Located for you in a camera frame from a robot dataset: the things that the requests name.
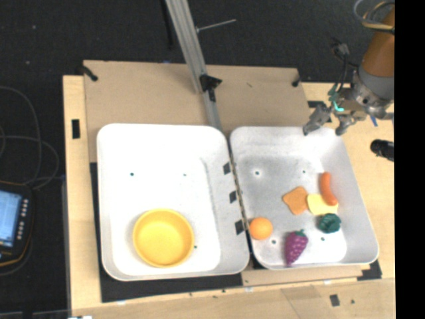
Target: device screen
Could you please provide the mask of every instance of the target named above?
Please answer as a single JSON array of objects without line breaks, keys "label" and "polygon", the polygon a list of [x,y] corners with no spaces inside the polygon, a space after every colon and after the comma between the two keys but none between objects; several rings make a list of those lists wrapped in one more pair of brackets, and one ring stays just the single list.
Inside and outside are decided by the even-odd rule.
[{"label": "device screen", "polygon": [[0,245],[12,247],[22,196],[0,190]]}]

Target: toy food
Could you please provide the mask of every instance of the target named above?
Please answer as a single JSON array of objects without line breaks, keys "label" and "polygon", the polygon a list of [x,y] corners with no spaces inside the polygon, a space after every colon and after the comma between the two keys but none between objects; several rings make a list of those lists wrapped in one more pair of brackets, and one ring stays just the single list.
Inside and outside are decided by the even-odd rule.
[{"label": "toy food", "polygon": [[304,252],[307,247],[308,238],[301,231],[291,232],[285,241],[285,260],[288,266],[291,266],[298,260],[299,256]]},{"label": "toy food", "polygon": [[338,212],[338,204],[328,205],[321,194],[309,194],[307,196],[308,209],[314,215],[324,215],[328,213],[336,214]]},{"label": "toy food", "polygon": [[273,233],[272,222],[265,217],[256,217],[251,221],[250,234],[256,240],[267,239]]},{"label": "toy food", "polygon": [[327,171],[322,173],[319,178],[320,193],[328,205],[337,205],[338,200],[331,190],[331,174]]},{"label": "toy food", "polygon": [[299,215],[308,209],[307,196],[308,192],[300,186],[282,196],[282,201],[294,215]]},{"label": "toy food", "polygon": [[319,229],[324,233],[334,233],[341,228],[341,219],[336,214],[325,214],[319,222]]}]

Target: sausage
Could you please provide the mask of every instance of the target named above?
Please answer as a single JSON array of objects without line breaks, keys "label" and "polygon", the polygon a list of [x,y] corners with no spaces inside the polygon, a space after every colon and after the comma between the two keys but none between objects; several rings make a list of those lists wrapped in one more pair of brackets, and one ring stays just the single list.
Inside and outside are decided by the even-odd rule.
[{"label": "sausage", "polygon": [[329,172],[325,171],[321,174],[319,184],[321,196],[325,200],[326,204],[337,205],[338,200],[331,190],[331,174]]}]

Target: green vegetable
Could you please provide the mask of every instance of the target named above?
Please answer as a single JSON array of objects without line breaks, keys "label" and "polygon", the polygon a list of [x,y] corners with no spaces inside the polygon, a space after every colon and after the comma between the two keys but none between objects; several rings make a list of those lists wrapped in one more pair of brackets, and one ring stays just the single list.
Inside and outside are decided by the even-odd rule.
[{"label": "green vegetable", "polygon": [[324,233],[334,233],[341,228],[341,219],[336,214],[326,214],[321,217],[319,229]]}]

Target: black electronic device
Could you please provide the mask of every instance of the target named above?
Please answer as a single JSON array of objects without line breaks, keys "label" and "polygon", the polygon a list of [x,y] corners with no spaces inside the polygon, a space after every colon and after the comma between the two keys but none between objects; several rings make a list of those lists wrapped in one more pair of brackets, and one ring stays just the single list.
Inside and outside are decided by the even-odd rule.
[{"label": "black electronic device", "polygon": [[0,182],[0,267],[24,257],[33,220],[31,189],[23,184]]}]

